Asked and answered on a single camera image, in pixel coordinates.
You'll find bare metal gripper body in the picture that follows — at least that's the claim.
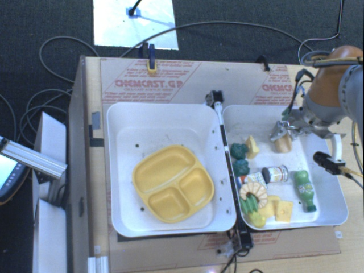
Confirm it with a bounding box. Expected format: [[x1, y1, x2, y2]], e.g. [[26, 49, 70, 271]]
[[286, 109, 346, 139]]

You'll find tan bread piece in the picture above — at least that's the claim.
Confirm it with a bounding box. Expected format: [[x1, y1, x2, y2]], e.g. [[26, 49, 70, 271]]
[[273, 133, 293, 154]]

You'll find yellow cheese wedge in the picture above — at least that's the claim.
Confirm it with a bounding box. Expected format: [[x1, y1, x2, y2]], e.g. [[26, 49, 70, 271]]
[[245, 135, 261, 160]]

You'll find small white labelled can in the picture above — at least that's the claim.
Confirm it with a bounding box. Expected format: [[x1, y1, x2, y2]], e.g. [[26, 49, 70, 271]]
[[261, 164, 289, 184]]

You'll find green broccoli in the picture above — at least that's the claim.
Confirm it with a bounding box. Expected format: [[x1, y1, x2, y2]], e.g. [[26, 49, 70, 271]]
[[230, 142, 249, 160], [232, 159, 251, 178]]

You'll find white blue red bottle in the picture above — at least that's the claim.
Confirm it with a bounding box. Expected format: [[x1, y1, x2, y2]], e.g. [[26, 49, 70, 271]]
[[235, 171, 268, 192]]

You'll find thin black and white rod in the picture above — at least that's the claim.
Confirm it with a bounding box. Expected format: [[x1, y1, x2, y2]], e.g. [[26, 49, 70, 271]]
[[213, 101, 247, 234]]

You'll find green plastic bottle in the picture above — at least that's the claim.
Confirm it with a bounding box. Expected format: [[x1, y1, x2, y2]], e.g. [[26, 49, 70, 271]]
[[293, 169, 317, 213]]

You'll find yellow flat cheese piece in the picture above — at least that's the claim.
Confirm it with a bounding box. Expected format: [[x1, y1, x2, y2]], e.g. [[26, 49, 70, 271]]
[[259, 195, 281, 219]]

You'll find white plastic tray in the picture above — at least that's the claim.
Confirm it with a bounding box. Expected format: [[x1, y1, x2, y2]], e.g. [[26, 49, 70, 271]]
[[222, 104, 349, 231], [106, 101, 238, 238]]

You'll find yellow square cheese slice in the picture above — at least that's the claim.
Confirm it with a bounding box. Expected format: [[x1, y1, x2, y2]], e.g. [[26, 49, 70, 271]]
[[272, 200, 294, 224]]

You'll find yellow pineapple with green leaves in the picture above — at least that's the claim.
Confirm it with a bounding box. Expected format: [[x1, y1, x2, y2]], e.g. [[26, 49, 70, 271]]
[[239, 194, 267, 229]]

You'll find brown cardboard board red print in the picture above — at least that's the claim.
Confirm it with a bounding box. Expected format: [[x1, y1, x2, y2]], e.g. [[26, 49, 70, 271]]
[[100, 57, 342, 273]]

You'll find yellow divided plate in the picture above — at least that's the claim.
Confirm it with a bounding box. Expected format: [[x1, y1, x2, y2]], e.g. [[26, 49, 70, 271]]
[[131, 144, 215, 225]]

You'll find black cylinder on white bracket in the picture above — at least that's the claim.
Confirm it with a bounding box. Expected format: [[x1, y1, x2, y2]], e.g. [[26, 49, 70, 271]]
[[312, 133, 347, 176]]

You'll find black block with thin wires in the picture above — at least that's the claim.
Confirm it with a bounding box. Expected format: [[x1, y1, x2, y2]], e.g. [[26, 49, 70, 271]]
[[226, 228, 254, 253], [205, 90, 226, 108]]

